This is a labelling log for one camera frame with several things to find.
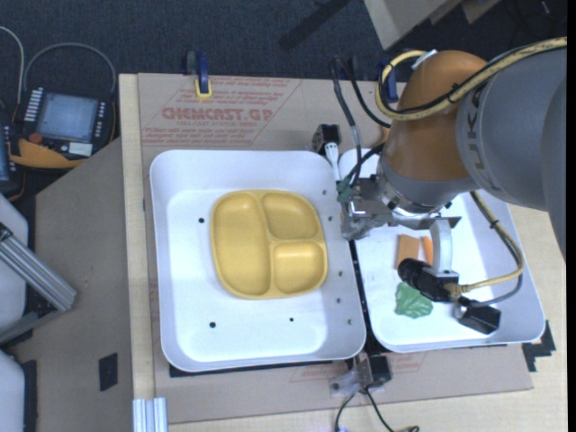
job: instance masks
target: yellow cable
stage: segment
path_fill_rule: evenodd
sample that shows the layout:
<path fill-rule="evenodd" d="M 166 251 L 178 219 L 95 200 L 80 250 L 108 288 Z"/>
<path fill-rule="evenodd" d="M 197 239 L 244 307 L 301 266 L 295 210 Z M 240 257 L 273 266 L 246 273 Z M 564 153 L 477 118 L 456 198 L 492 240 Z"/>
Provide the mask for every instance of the yellow cable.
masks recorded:
<path fill-rule="evenodd" d="M 386 81 L 386 79 L 396 66 L 398 66 L 401 62 L 403 62 L 406 59 L 419 58 L 420 56 L 422 56 L 422 54 L 425 53 L 425 51 L 418 51 L 418 50 L 408 51 L 406 53 L 400 54 L 398 57 L 393 59 L 382 70 L 382 77 L 380 80 L 381 84 L 378 85 L 379 86 L 378 88 L 376 88 L 376 94 L 375 94 L 376 104 L 386 116 L 394 120 L 408 121 L 428 117 L 429 115 L 440 112 L 441 110 L 448 107 L 450 104 L 460 101 L 467 93 L 472 91 L 476 86 L 485 82 L 488 78 L 494 76 L 495 74 L 500 72 L 503 68 L 506 68 L 520 61 L 521 59 L 528 58 L 537 53 L 564 48 L 567 46 L 567 43 L 568 43 L 567 37 L 559 37 L 556 39 L 540 41 L 538 43 L 528 45 L 524 48 L 517 49 L 509 53 L 508 55 L 505 55 L 502 58 L 496 60 L 491 65 L 488 65 L 478 74 L 471 76 L 466 82 L 463 83 L 463 86 L 456 88 L 451 93 L 446 94 L 445 98 L 439 103 L 415 112 L 395 111 L 382 100 L 379 94 L 379 90 L 380 86 L 384 85 L 384 82 Z"/>
<path fill-rule="evenodd" d="M 492 211 L 490 210 L 490 208 L 488 208 L 488 206 L 486 205 L 484 200 L 480 197 L 480 195 L 476 191 L 471 192 L 471 195 L 475 199 L 475 201 L 481 206 L 481 210 L 484 212 L 484 215 L 486 216 L 486 219 L 490 222 L 490 225 L 493 226 L 494 229 L 496 229 L 501 234 L 501 236 L 506 239 L 506 241 L 510 244 L 512 249 L 514 249 L 517 258 L 517 269 L 510 274 L 505 274 L 499 277 L 482 280 L 481 282 L 462 284 L 462 285 L 457 283 L 447 283 L 445 285 L 445 288 L 450 292 L 450 294 L 453 297 L 456 298 L 460 296 L 462 293 L 468 293 L 469 291 L 475 290 L 476 288 L 481 288 L 483 286 L 492 286 L 494 284 L 501 284 L 508 280 L 512 280 L 514 278 L 519 277 L 520 274 L 524 272 L 524 257 L 522 255 L 522 250 L 520 249 L 520 247 L 517 245 L 514 239 L 506 232 L 506 230 L 502 227 L 502 225 L 496 219 L 496 217 L 492 214 Z"/>

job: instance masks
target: gray cable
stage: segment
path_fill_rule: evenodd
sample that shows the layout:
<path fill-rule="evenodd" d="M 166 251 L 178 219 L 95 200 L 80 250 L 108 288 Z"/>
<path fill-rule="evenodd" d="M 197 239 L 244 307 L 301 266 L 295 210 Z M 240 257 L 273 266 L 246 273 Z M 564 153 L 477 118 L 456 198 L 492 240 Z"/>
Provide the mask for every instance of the gray cable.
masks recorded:
<path fill-rule="evenodd" d="M 45 49 L 41 49 L 38 53 L 36 53 L 36 55 L 34 55 L 34 57 L 28 63 L 28 66 L 26 66 L 26 69 L 24 70 L 24 75 L 23 75 L 23 79 L 22 79 L 22 90 L 23 91 L 27 90 L 26 84 L 28 81 L 28 73 L 30 71 L 30 68 L 32 67 L 32 64 L 34 62 L 36 62 L 36 60 L 40 56 L 46 54 L 48 51 L 52 51 L 52 50 L 56 50 L 56 49 L 60 49 L 60 48 L 81 48 L 81 49 L 85 49 L 85 50 L 90 50 L 90 51 L 96 53 L 98 56 L 100 56 L 106 62 L 106 64 L 108 64 L 108 67 L 110 68 L 110 71 L 112 72 L 112 87 L 110 88 L 110 94 L 114 93 L 114 90 L 116 89 L 116 69 L 114 68 L 113 63 L 99 49 L 91 47 L 90 45 L 85 45 L 84 43 L 74 43 L 74 42 L 57 43 L 55 45 L 50 45 L 49 47 L 47 47 Z"/>

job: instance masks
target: yellow plate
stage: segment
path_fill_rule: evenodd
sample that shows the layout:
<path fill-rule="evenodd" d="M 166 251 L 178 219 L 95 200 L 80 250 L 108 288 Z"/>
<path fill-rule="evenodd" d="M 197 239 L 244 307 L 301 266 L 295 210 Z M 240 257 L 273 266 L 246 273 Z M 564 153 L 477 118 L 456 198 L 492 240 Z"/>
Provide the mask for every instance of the yellow plate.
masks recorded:
<path fill-rule="evenodd" d="M 322 285 L 328 258 L 320 219 L 297 193 L 227 193 L 212 207 L 212 258 L 221 283 L 244 298 L 295 296 Z"/>

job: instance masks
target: dark floor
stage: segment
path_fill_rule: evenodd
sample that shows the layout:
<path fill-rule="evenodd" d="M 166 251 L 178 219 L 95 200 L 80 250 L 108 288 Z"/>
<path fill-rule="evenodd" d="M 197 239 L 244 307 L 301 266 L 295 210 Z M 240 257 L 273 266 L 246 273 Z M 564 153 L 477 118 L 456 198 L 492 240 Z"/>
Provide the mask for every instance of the dark floor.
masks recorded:
<path fill-rule="evenodd" d="M 503 0 L 469 24 L 460 8 L 424 22 L 384 52 L 363 0 L 0 0 L 0 25 L 22 41 L 26 62 L 62 42 L 98 48 L 116 73 L 180 73 L 188 50 L 205 50 L 214 75 L 328 78 L 335 54 L 355 57 L 373 79 L 384 55 L 456 49 L 492 59 L 509 48 L 566 35 L 567 0 Z M 18 46 L 0 31 L 0 100 L 16 106 Z M 40 57 L 27 86 L 99 95 L 111 85 L 93 52 L 56 49 Z M 31 177 L 33 196 L 56 176 Z M 27 200 L 18 202 L 25 209 Z"/>

